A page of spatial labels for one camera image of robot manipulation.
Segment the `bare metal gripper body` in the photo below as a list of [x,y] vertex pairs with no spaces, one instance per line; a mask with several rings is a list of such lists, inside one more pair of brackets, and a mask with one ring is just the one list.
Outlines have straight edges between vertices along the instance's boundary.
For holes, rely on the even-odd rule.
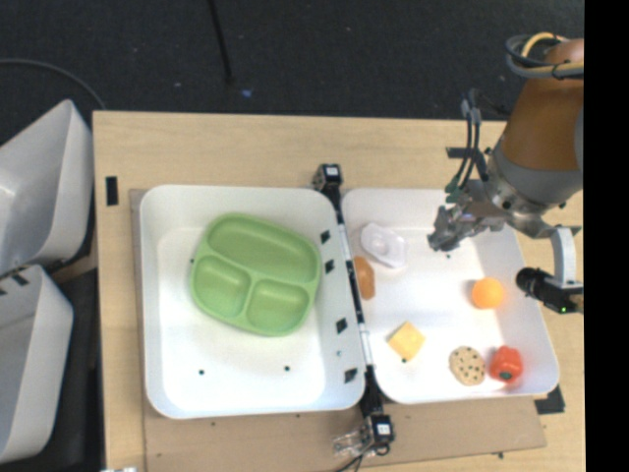
[[471,222],[470,237],[483,231],[500,231],[505,225],[533,239],[548,237],[553,230],[543,216],[565,203],[565,191],[545,184],[529,197],[504,179],[469,180],[454,187],[454,221]]

